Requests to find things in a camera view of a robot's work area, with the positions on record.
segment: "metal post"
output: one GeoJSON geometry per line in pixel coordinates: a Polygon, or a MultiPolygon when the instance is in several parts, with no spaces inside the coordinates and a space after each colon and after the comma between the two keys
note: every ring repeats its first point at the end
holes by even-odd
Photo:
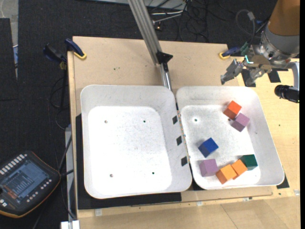
{"type": "MultiPolygon", "coordinates": [[[[156,32],[153,28],[153,22],[149,16],[149,13],[143,0],[128,0],[128,3],[137,22],[137,25],[140,29],[141,35],[145,41],[147,49],[151,55],[153,63],[159,64],[156,54],[157,52],[162,52],[162,49],[159,44],[156,32]]],[[[172,90],[169,72],[168,70],[164,69],[163,63],[160,64],[160,72],[163,85],[168,89],[172,90]]]]}

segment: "black floor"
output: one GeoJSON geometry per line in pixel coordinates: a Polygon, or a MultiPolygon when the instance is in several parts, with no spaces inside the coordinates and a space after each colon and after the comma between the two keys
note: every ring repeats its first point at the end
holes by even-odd
{"type": "MultiPolygon", "coordinates": [[[[157,35],[159,40],[165,41],[226,43],[229,48],[242,46],[250,36],[236,25],[235,13],[247,9],[257,20],[263,21],[270,16],[276,2],[193,0],[182,19],[177,17],[165,21],[157,35]]],[[[251,32],[246,13],[239,18],[241,25],[251,32]]],[[[142,38],[128,5],[81,0],[19,0],[18,82],[14,83],[8,73],[0,84],[6,90],[6,96],[0,98],[0,161],[15,152],[32,150],[50,166],[57,168],[55,154],[60,159],[64,150],[64,130],[61,127],[70,123],[69,111],[59,113],[50,105],[51,89],[63,76],[63,71],[57,63],[44,57],[42,49],[50,43],[65,52],[64,40],[74,35],[142,38]]],[[[254,44],[258,42],[259,38],[255,38],[254,44]]],[[[0,59],[1,65],[5,60],[2,53],[0,59]]],[[[59,92],[52,100],[54,104],[60,103],[59,92]]],[[[47,204],[37,228],[57,229],[61,221],[68,220],[64,200],[66,195],[62,195],[59,187],[47,204]]],[[[32,228],[41,208],[21,219],[0,216],[0,229],[32,228]]]]}

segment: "blue cube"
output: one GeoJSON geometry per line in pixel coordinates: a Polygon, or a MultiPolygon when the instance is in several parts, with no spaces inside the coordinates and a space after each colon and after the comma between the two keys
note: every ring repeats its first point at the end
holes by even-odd
{"type": "Polygon", "coordinates": [[[218,145],[214,142],[214,140],[211,137],[208,140],[204,141],[199,146],[200,152],[206,158],[209,156],[210,153],[214,152],[216,149],[218,149],[218,145]]]}

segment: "white tray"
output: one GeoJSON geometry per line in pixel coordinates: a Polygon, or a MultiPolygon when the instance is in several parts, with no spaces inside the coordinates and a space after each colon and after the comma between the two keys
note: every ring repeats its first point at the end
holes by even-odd
{"type": "Polygon", "coordinates": [[[284,171],[273,143],[259,98],[255,91],[240,86],[195,86],[177,91],[177,103],[185,134],[193,177],[203,189],[255,187],[278,185],[284,171]],[[223,114],[234,100],[242,106],[241,113],[250,118],[247,127],[239,132],[223,114]],[[219,146],[205,158],[199,145],[212,138],[219,146]],[[202,177],[199,164],[214,158],[219,168],[232,164],[242,155],[255,154],[258,167],[246,171],[223,185],[216,176],[202,177]]]}
{"type": "Polygon", "coordinates": [[[81,92],[81,116],[84,185],[92,197],[182,192],[191,185],[167,88],[89,85],[81,92]]]}

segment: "wooden table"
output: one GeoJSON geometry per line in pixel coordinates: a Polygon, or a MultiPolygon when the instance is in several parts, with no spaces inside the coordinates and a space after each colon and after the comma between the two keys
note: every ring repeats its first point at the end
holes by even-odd
{"type": "MultiPolygon", "coordinates": [[[[143,40],[74,37],[87,53],[80,60],[68,52],[68,73],[74,167],[76,167],[75,117],[81,113],[80,93],[90,84],[162,85],[143,40]]],[[[221,85],[233,58],[220,60],[225,44],[160,42],[169,62],[174,94],[182,86],[221,85]]],[[[281,84],[292,85],[292,72],[280,72],[281,84]]],[[[77,210],[81,228],[300,228],[299,105],[279,99],[267,75],[255,90],[290,187],[247,187],[182,192],[180,203],[77,210]]],[[[225,86],[243,86],[241,75],[225,86]]]]}

